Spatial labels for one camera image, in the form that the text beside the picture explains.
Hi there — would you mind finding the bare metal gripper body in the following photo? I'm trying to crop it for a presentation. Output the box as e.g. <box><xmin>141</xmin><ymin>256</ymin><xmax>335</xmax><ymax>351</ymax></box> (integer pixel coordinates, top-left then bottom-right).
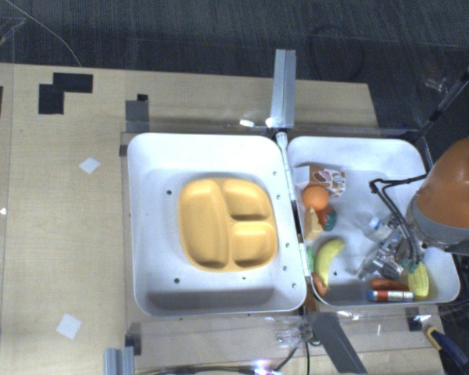
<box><xmin>376</xmin><ymin>227</ymin><xmax>420</xmax><ymax>269</ymax></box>

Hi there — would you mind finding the red sausage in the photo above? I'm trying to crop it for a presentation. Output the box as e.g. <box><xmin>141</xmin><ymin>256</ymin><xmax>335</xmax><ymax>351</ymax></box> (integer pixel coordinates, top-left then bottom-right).
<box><xmin>369</xmin><ymin>277</ymin><xmax>410</xmax><ymax>292</ymax></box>

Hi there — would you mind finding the blue red and white tube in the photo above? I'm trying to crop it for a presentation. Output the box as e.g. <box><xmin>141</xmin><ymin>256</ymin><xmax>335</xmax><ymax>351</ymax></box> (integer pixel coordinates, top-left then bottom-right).
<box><xmin>365</xmin><ymin>289</ymin><xmax>415</xmax><ymax>303</ymax></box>

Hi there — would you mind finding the clear plastic bottle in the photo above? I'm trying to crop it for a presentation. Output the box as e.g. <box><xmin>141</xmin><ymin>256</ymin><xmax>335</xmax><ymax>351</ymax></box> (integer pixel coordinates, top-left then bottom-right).
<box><xmin>368</xmin><ymin>216</ymin><xmax>395</xmax><ymax>242</ymax></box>

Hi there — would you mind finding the yellow corn cob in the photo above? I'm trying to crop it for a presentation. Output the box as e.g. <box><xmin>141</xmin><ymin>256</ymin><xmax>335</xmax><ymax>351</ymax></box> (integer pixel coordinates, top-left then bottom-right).
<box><xmin>406</xmin><ymin>261</ymin><xmax>431</xmax><ymax>299</ymax></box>

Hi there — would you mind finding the yellow banana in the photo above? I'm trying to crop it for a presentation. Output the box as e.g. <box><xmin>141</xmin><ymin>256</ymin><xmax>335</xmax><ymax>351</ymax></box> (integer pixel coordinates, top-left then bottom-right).
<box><xmin>313</xmin><ymin>238</ymin><xmax>346</xmax><ymax>289</ymax></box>

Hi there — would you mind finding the red and teal toy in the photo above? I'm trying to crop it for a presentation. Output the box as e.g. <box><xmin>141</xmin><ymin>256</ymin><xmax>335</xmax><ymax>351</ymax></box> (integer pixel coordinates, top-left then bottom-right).
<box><xmin>320</xmin><ymin>207</ymin><xmax>338</xmax><ymax>232</ymax></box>

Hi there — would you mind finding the yellow pizza slice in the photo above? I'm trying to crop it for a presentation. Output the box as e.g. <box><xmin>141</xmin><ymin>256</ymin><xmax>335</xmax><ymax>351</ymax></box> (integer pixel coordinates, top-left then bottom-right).
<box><xmin>304</xmin><ymin>205</ymin><xmax>324</xmax><ymax>243</ymax></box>

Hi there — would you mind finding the orange ball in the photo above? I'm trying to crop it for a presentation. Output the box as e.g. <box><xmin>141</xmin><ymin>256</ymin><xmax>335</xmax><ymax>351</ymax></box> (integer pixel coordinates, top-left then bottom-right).
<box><xmin>301</xmin><ymin>184</ymin><xmax>331</xmax><ymax>212</ymax></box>

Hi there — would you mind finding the brown and white printed packet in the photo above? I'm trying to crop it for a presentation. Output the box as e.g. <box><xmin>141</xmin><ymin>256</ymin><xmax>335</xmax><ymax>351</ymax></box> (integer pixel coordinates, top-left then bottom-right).
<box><xmin>308</xmin><ymin>165</ymin><xmax>346</xmax><ymax>200</ymax></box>

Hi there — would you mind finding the white plastic tray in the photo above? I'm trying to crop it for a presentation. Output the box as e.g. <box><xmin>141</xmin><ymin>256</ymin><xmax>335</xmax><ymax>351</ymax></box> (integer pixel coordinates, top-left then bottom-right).
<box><xmin>126</xmin><ymin>131</ymin><xmax>308</xmax><ymax>318</ymax></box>
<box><xmin>286</xmin><ymin>135</ymin><xmax>462</xmax><ymax>309</ymax></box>

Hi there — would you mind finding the yellow divided plate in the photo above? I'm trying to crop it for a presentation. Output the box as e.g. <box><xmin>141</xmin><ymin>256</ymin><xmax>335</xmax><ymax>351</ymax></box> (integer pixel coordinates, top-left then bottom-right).
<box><xmin>177</xmin><ymin>177</ymin><xmax>279</xmax><ymax>272</ymax></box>

